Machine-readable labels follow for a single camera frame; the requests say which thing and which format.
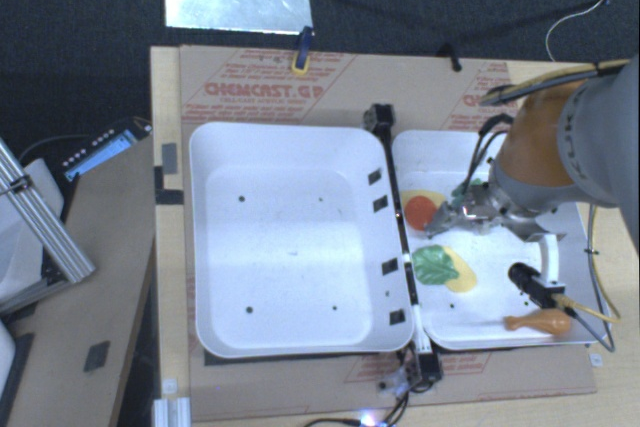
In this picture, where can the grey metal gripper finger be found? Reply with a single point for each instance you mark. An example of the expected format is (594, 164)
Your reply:
(484, 226)
(440, 219)

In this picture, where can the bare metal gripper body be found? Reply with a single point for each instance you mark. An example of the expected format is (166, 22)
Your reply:
(492, 211)

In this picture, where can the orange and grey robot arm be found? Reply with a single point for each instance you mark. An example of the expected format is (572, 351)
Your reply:
(595, 135)

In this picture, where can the red tomato slice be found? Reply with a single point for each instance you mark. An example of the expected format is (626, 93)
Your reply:
(419, 212)

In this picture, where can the yellow flat cheese slice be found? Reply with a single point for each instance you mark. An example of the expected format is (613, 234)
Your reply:
(432, 196)
(464, 277)

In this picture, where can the thin black and white rod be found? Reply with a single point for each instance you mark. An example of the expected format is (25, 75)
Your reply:
(402, 235)

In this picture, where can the green lettuce leaf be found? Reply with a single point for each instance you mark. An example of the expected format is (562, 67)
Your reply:
(434, 265)

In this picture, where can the white plastic tray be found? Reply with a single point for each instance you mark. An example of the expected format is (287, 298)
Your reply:
(285, 240)
(500, 275)

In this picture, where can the orange chicken drumstick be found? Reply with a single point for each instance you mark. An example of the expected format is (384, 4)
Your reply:
(542, 321)

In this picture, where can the brown cardboard board red print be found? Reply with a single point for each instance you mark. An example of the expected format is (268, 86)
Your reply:
(280, 85)

